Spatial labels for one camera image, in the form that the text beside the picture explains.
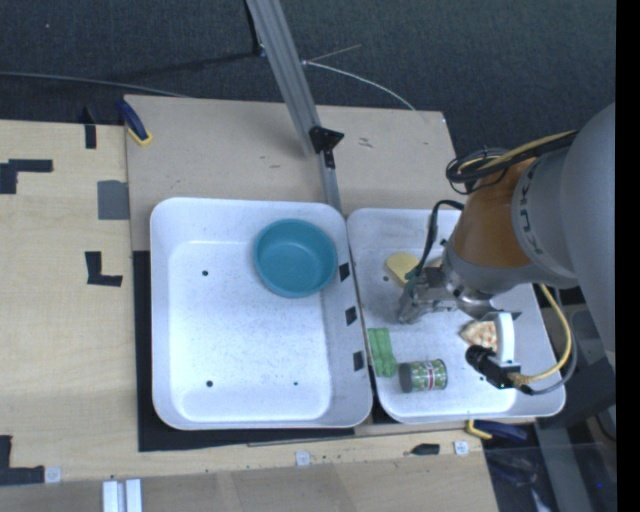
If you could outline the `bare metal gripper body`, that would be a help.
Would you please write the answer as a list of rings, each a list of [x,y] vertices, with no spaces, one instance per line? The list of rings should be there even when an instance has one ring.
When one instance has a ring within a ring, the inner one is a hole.
[[[460,311],[472,319],[492,319],[500,310],[491,303],[491,295],[486,295],[465,287],[456,274],[448,274],[442,267],[422,267],[407,274],[407,294],[411,294],[414,304],[428,300],[439,300],[437,313]]]

